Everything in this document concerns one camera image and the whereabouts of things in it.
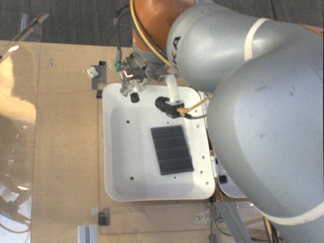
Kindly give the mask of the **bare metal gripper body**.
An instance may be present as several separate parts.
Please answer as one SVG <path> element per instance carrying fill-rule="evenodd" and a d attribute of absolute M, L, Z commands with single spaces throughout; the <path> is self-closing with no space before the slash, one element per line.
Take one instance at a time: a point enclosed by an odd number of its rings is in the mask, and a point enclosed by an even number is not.
<path fill-rule="evenodd" d="M 138 54 L 130 54 L 125 57 L 120 68 L 126 80 L 148 78 L 155 82 L 164 82 L 167 76 L 173 74 L 168 71 L 168 67 L 160 59 L 145 60 Z"/>

